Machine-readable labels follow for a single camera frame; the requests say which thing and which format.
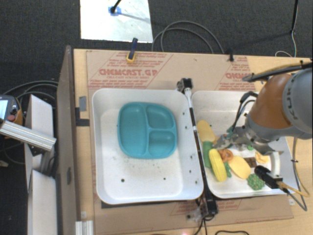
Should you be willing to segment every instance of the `wooden table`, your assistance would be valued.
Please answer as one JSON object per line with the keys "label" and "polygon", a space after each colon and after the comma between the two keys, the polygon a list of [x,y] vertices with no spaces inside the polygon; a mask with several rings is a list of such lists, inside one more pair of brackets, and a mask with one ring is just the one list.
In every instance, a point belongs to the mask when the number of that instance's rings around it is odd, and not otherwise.
{"label": "wooden table", "polygon": [[[88,95],[87,89],[87,58],[85,49],[75,49],[73,52],[74,59],[74,86],[75,86],[75,107],[79,107],[79,97],[81,95]],[[254,73],[258,73],[270,68],[274,68],[280,65],[293,64],[298,62],[298,58],[282,58],[282,57],[259,57],[259,56],[247,56],[250,70]],[[261,83],[256,83],[256,90],[260,90]],[[87,110],[80,113],[81,118],[89,118],[89,106]],[[92,167],[91,167],[91,152],[90,152],[90,131],[88,126],[77,126],[77,162],[78,162],[78,182],[79,182],[79,198],[80,209],[86,211],[87,220],[94,219],[93,209],[93,192],[92,192]],[[292,147],[292,139],[288,138],[289,146]],[[299,160],[298,172],[299,176],[313,195],[312,184],[312,140],[302,141],[299,140],[297,144],[296,157]],[[251,235],[277,235],[277,234],[293,234],[293,235],[309,235],[313,234],[313,200],[311,198],[305,198],[308,206],[308,211],[303,211],[297,204],[292,206],[293,219],[255,222],[255,223],[243,223],[233,224],[225,226],[210,226],[208,227],[208,234],[215,234],[218,230],[244,230]],[[169,230],[160,232],[147,232],[140,233],[142,235],[151,234],[165,234],[165,235],[178,235],[185,234],[191,235],[197,229],[182,229],[182,230]],[[201,235],[205,234],[204,228],[202,228]]]}

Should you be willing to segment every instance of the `screen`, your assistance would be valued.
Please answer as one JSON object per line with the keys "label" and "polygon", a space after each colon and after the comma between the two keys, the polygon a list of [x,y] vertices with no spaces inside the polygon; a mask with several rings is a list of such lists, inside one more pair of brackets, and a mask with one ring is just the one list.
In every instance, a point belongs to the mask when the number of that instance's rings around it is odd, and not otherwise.
{"label": "screen", "polygon": [[8,100],[0,100],[0,118],[2,119],[4,119],[8,102]]}

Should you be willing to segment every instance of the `yellow corn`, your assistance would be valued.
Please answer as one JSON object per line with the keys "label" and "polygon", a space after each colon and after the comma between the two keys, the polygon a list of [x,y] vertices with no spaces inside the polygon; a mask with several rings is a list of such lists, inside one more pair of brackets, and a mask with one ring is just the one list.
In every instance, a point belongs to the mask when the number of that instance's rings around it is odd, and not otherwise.
{"label": "yellow corn", "polygon": [[227,179],[227,173],[222,158],[217,149],[211,149],[209,151],[209,158],[216,179],[219,182],[225,181]]}

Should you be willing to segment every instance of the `multimeter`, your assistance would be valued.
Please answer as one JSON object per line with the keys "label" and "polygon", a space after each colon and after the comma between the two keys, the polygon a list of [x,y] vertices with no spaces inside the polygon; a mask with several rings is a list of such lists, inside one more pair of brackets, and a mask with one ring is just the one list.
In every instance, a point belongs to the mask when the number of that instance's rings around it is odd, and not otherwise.
{"label": "multimeter", "polygon": [[0,95],[0,118],[15,124],[23,124],[22,110],[15,97]]}

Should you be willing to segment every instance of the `yellow toy food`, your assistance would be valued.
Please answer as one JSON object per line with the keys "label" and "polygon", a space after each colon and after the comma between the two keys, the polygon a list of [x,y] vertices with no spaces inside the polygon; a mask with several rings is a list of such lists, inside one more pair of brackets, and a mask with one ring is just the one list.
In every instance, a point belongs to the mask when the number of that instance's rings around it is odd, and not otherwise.
{"label": "yellow toy food", "polygon": [[229,167],[240,178],[247,179],[250,176],[251,168],[249,164],[240,156],[234,156],[228,161]]}
{"label": "yellow toy food", "polygon": [[263,156],[260,152],[255,152],[255,159],[260,164],[266,164],[269,161],[268,156]]}
{"label": "yellow toy food", "polygon": [[227,179],[227,173],[222,158],[217,149],[211,149],[209,151],[209,158],[216,179],[219,182],[225,181]]}
{"label": "yellow toy food", "polygon": [[200,120],[197,123],[197,130],[198,130],[199,139],[201,140],[201,142],[204,142],[204,141],[214,142],[215,141],[216,136],[213,133],[213,130],[207,121]]}

